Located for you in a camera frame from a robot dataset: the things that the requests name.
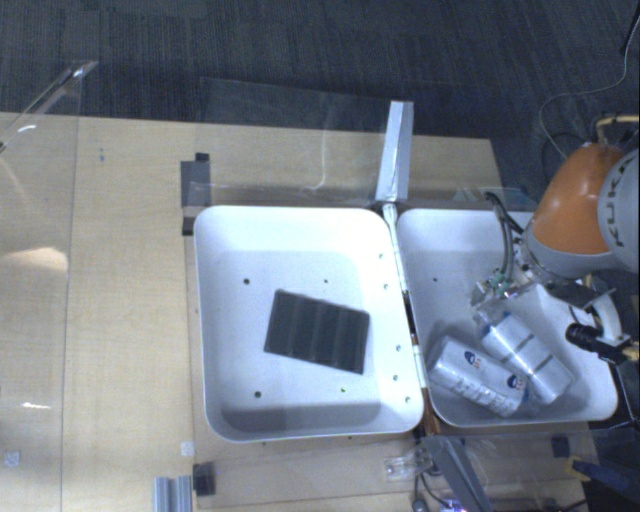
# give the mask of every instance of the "cable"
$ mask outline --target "cable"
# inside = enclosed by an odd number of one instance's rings
[[[579,141],[580,145],[584,145],[585,143],[589,142],[589,140],[585,139],[584,137],[578,135],[577,133],[573,133],[570,131],[564,131],[564,132],[557,132],[557,133],[552,133],[551,134],[551,138],[552,139],[558,139],[559,137],[563,137],[565,139],[573,139],[575,141]],[[551,157],[551,155],[555,155],[556,154],[556,150],[555,148],[551,148],[550,152],[547,151],[547,147],[549,147],[549,141],[545,140],[544,144],[542,145],[542,148],[540,148],[540,165],[542,166],[542,171],[544,173],[544,177],[547,180],[547,185],[549,183],[551,183],[551,179],[553,178],[553,176],[549,175],[549,173],[547,172],[548,168],[556,168],[557,164],[553,164],[553,166],[549,166],[547,165],[547,161],[549,160],[549,158]]]
[[[636,131],[631,134],[631,136],[629,137],[629,140],[626,142],[626,144],[624,146],[622,146],[622,151],[623,152],[627,151],[627,149],[629,148],[629,146],[631,145],[633,140],[638,136],[638,131],[640,131],[640,130],[638,130],[638,128],[636,128]]]
[[[512,231],[521,235],[524,230],[520,225],[509,215],[507,209],[500,201],[500,198],[493,192],[486,192],[484,194],[485,199],[491,201],[493,204],[493,211],[500,223],[500,229],[502,231],[502,242],[504,244],[504,256],[502,258],[502,266],[500,267],[500,281],[497,286],[500,287],[502,283],[509,283],[513,277],[513,269],[515,267],[515,253],[513,250],[513,236]]]
[[[618,423],[618,424],[613,425],[611,427],[607,427],[607,430],[613,430],[613,429],[620,428],[620,427],[626,427],[628,425],[633,425],[633,423],[634,423],[634,420],[623,421],[622,423]]]
[[[604,333],[604,325],[602,323],[602,317],[598,313],[598,310],[593,306],[589,306],[587,309],[585,309],[585,311],[593,317],[593,321],[596,324],[596,329],[600,331],[600,334]]]
[[[424,473],[420,473],[420,480],[422,480],[422,485],[424,486],[424,490],[427,491],[427,493],[429,493],[429,496],[431,496],[434,500],[436,500],[438,503],[440,503],[440,505],[443,505],[443,506],[449,508],[449,506],[450,506],[449,503],[444,501],[442,498],[438,498],[435,494],[433,494],[431,489],[429,489],[429,486],[427,485],[427,480],[424,478]]]
[[[631,30],[631,32],[629,34],[629,39],[627,40],[627,45],[626,45],[626,47],[624,49],[623,73],[622,73],[622,76],[620,77],[620,79],[617,82],[615,82],[615,83],[613,83],[611,85],[607,85],[605,87],[599,87],[598,89],[591,89],[591,90],[588,90],[588,91],[562,92],[560,94],[556,94],[555,96],[552,96],[547,101],[545,101],[542,104],[542,106],[540,107],[540,110],[538,110],[538,119],[540,121],[540,127],[542,128],[542,131],[544,132],[545,136],[551,141],[551,144],[556,149],[556,151],[558,153],[560,153],[560,155],[562,155],[562,157],[564,159],[567,158],[567,155],[556,144],[556,141],[553,140],[553,138],[551,137],[551,134],[549,133],[549,131],[547,130],[547,127],[544,124],[544,117],[542,116],[543,110],[546,108],[546,106],[549,103],[551,103],[552,101],[557,100],[558,98],[564,98],[564,97],[568,97],[568,96],[588,96],[590,94],[596,94],[596,93],[599,93],[599,92],[608,91],[609,89],[613,89],[615,87],[618,87],[622,82],[624,82],[625,78],[627,78],[627,72],[628,72],[627,60],[628,60],[628,57],[629,57],[629,48],[631,48],[631,41],[633,40],[633,36],[635,35],[636,30],[638,29],[638,24],[639,23],[640,23],[640,18],[637,18],[636,21],[635,21],[635,24],[633,26],[633,29]]]
[[[416,475],[414,482],[413,482],[413,499],[414,501],[417,500],[419,498],[418,496],[418,479],[420,477],[418,475]]]
[[[576,316],[576,312],[573,310],[573,306],[569,305],[569,313],[571,313],[571,318],[573,318],[573,321],[579,325],[582,325],[582,322],[580,320],[578,320],[578,317]]]
[[[485,192],[484,198],[487,199],[488,201],[491,201],[491,203],[494,206],[497,206],[500,209],[500,214],[506,220],[507,225],[513,231],[515,231],[518,235],[521,235],[522,233],[524,233],[524,229],[522,229],[522,227],[520,227],[520,224],[518,224],[515,221],[515,219],[511,215],[509,215],[509,212],[507,212],[507,209],[504,207],[504,204],[502,204],[502,201],[496,194],[494,194],[493,192]]]

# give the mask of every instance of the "white tray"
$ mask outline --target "white tray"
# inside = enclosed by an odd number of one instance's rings
[[[531,214],[514,214],[526,225]],[[425,356],[443,334],[475,343],[473,310],[469,305],[475,282],[489,276],[502,261],[502,237],[492,212],[470,210],[410,210],[398,222],[402,252],[418,338]],[[605,331],[620,333],[611,299],[599,299]],[[433,407],[447,423],[487,427],[566,421],[596,421],[616,410],[618,395],[608,365],[564,338],[572,323],[566,304],[537,287],[513,303],[517,313],[548,344],[576,378],[567,393],[534,418],[500,418],[464,398],[434,386]]]
[[[399,433],[424,403],[389,230],[358,209],[216,206],[194,230],[205,412],[230,441]],[[283,289],[371,317],[364,374],[264,352]]]

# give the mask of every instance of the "black sponge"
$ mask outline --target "black sponge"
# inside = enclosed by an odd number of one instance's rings
[[[278,290],[265,352],[362,374],[369,314]]]

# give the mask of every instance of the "silver can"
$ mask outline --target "silver can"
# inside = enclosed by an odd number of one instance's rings
[[[489,324],[482,348],[506,368],[529,378],[536,400],[548,405],[573,383],[571,372],[517,316],[507,313]]]
[[[446,336],[427,369],[430,384],[453,391],[507,418],[528,399],[527,381],[490,356]]]

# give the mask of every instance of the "plastic sheet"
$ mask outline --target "plastic sheet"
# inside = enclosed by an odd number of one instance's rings
[[[590,486],[606,488],[631,505],[640,504],[639,440],[638,432],[630,425],[582,432],[465,435],[444,440],[444,448],[432,449],[431,456],[438,463],[443,460],[447,442],[462,446],[474,476],[496,511],[547,510],[546,507],[564,510],[583,502],[584,489],[588,491]],[[415,472],[416,476],[419,474],[437,498],[459,499],[461,493],[456,494],[456,489],[463,485],[463,474]],[[421,492],[435,502],[424,488]],[[469,501],[463,505],[468,510],[479,510],[472,508]]]
[[[14,66],[33,66],[14,62]],[[60,510],[62,394],[80,80],[70,67],[0,154],[0,483],[3,510]],[[33,84],[33,97],[46,84]]]
[[[390,100],[211,78],[200,85],[195,148],[210,176],[191,183],[191,206],[375,203]],[[502,187],[489,139],[414,136],[410,167],[411,207],[485,208],[491,190],[511,209],[535,208],[523,189]]]

